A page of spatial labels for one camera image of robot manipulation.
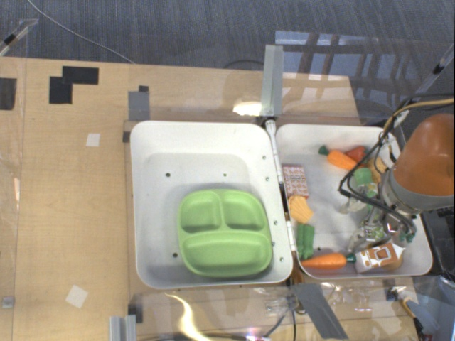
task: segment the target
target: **white tape piece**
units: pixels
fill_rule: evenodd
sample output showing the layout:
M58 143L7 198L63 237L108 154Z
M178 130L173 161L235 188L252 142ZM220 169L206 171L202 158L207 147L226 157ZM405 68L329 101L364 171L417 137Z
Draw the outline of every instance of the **white tape piece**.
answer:
M100 146L101 134L88 134L85 146Z
M84 291L82 288L78 286L73 286L68 296L66 297L66 301L77 308L81 308L84 305L87 296L88 296L87 291Z

